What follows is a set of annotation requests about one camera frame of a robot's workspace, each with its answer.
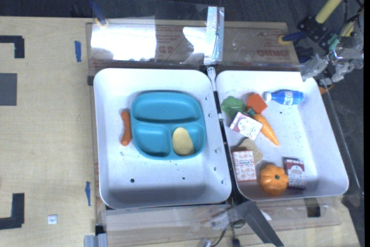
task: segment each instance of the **blue divided plate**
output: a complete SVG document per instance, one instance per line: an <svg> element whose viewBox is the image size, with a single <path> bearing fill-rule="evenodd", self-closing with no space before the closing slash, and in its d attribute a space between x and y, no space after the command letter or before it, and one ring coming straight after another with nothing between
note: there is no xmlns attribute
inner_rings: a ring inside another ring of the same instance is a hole
<svg viewBox="0 0 370 247"><path fill-rule="evenodd" d="M131 105L132 139L137 150L148 158L178 160L198 155L206 143L203 111L192 96L171 91L143 93ZM185 128L195 153L180 156L172 146L172 133Z"/></svg>

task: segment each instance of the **white sink basin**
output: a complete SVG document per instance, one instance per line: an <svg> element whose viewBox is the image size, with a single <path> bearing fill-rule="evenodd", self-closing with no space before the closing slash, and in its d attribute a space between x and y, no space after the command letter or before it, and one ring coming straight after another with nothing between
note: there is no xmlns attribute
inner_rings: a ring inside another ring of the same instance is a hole
<svg viewBox="0 0 370 247"><path fill-rule="evenodd" d="M193 96L205 120L206 145L192 158L158 160L145 157L134 142L122 146L120 112L147 91L178 91ZM111 208L216 204L231 194L212 85L193 70L103 69L94 79L99 186Z"/></svg>

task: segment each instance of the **wooden table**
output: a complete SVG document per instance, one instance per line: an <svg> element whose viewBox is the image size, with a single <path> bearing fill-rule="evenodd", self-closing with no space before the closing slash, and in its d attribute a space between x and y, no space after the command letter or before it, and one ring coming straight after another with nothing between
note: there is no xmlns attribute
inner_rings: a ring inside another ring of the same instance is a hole
<svg viewBox="0 0 370 247"><path fill-rule="evenodd" d="M0 218L10 217L13 193L25 195L24 224L0 230L1 246L83 246L84 236L95 232L89 22L0 17L0 35L21 35L25 40L25 58L14 58L13 44L0 43L0 73L17 73L17 105L0 106ZM75 41L82 46L81 62ZM91 185L91 206L86 182ZM339 203L338 213L340 225L277 234L286 246L359 246L347 208ZM56 224L48 224L49 215L57 215ZM239 239L242 246L261 244L255 234ZM219 246L231 246L230 238Z"/></svg>

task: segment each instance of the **black tape mark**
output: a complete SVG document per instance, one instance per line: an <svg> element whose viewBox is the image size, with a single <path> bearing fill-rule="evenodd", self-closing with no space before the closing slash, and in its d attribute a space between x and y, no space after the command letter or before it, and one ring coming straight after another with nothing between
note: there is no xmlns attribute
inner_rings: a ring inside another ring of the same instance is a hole
<svg viewBox="0 0 370 247"><path fill-rule="evenodd" d="M0 35L0 43L14 43L14 58L24 58L24 38L20 35Z"/></svg>
<svg viewBox="0 0 370 247"><path fill-rule="evenodd" d="M16 73L0 73L0 106L17 106Z"/></svg>
<svg viewBox="0 0 370 247"><path fill-rule="evenodd" d="M13 194L12 214L7 218L0 218L0 230L22 227L24 223L24 193Z"/></svg>

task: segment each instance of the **orange pumpkin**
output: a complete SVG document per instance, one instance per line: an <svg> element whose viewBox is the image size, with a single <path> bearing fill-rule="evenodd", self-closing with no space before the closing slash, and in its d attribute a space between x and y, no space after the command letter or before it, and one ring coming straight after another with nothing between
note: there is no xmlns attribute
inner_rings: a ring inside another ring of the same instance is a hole
<svg viewBox="0 0 370 247"><path fill-rule="evenodd" d="M289 177L282 167L267 165L260 173L260 184L265 192L278 196L287 189Z"/></svg>

